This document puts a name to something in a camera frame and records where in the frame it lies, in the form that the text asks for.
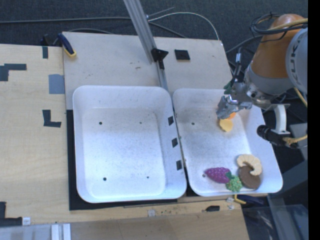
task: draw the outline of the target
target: empty white tray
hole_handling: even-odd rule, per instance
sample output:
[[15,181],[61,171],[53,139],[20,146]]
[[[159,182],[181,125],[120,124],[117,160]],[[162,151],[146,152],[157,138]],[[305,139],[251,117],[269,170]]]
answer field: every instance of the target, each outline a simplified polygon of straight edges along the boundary
[[218,125],[216,109],[224,90],[178,89],[173,94],[178,132],[190,187],[204,197],[239,194],[225,184],[205,177],[208,168],[225,167],[238,175],[236,159],[242,154],[258,157],[262,164],[261,185],[252,190],[243,187],[241,194],[275,193],[283,185],[282,175],[272,145],[257,135],[264,125],[261,109],[241,110],[232,119],[233,129],[224,132]]
[[187,188],[172,99],[160,87],[73,93],[76,187],[90,203],[176,199]]

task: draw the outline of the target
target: blue and yellow clamp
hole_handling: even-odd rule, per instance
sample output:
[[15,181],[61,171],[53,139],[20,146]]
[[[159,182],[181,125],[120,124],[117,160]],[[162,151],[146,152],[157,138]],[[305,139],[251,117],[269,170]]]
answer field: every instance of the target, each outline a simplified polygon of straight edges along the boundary
[[76,51],[72,48],[68,39],[62,33],[59,33],[57,38],[62,43],[64,51],[69,57],[73,58],[77,55]]

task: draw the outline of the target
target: tray with toy food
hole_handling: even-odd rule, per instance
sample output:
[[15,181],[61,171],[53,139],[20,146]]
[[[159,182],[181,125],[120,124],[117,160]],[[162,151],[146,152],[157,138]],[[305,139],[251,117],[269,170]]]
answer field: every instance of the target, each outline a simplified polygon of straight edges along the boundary
[[217,118],[222,89],[182,88],[172,96],[181,151],[192,190],[204,197],[276,193],[282,174],[272,145],[257,135],[260,108]]

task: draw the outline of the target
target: white cable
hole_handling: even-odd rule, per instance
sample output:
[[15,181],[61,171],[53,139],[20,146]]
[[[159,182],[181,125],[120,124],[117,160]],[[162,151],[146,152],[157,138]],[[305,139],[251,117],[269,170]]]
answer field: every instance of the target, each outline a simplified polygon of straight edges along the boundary
[[215,26],[211,23],[211,21],[208,20],[206,17],[204,17],[204,16],[202,16],[202,15],[200,15],[200,14],[194,13],[194,12],[173,12],[173,13],[169,13],[169,14],[165,14],[165,15],[156,17],[156,18],[148,19],[148,22],[157,21],[157,20],[160,20],[160,19],[162,19],[162,18],[164,18],[164,17],[171,16],[171,15],[177,15],[177,14],[190,14],[190,15],[196,15],[196,16],[199,16],[199,17],[203,18],[203,19],[206,20],[206,21],[210,24],[210,26],[213,28],[214,33],[215,33],[215,35],[216,35],[216,38],[217,38],[218,40],[220,40],[219,35],[218,35],[218,32],[217,32]]

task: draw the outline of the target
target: black clamp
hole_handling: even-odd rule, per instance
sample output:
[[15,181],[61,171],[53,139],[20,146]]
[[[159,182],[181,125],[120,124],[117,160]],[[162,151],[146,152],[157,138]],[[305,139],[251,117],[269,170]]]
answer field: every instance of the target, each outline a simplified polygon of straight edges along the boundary
[[154,62],[159,62],[159,67],[162,70],[165,69],[164,58],[167,56],[168,53],[169,53],[168,51],[160,50],[157,48],[153,48],[151,50],[151,54],[152,54]]

